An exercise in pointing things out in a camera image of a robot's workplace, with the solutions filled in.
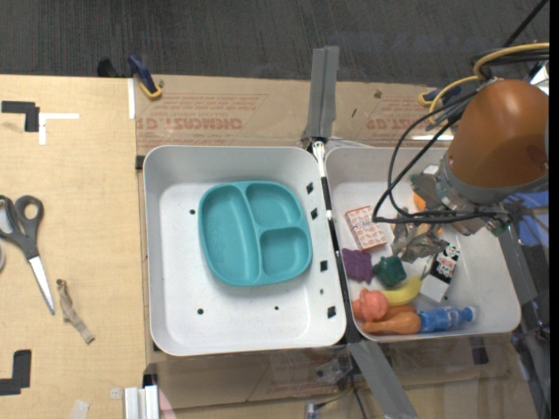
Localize orange and white carton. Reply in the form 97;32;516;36
343;205;389;253

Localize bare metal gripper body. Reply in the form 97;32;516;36
411;163;511;237

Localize white plastic tray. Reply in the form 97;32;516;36
324;146;522;344
142;145;349;358

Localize orange carrot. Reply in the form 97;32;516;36
383;304;418;319

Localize yellow banana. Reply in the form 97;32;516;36
379;275;424;307

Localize blue plastic bottle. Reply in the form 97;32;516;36
417;306;477;334

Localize brown cardboard board red print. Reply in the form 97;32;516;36
133;74;539;410

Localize green broccoli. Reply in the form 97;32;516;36
372;255;408;289

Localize purple grapes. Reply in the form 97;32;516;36
341;247;375;285

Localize pink lumpy toy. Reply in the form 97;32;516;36
351;289;390;323

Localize grey handled scissors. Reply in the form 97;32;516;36
0;195;57;316

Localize blue divided plate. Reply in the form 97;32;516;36
197;180;314;288

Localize grey cloth strip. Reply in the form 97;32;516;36
56;278;96;346

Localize black and white carton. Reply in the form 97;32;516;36
419;241;462;303

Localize orange club-shaped toy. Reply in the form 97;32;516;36
362;312;423;336

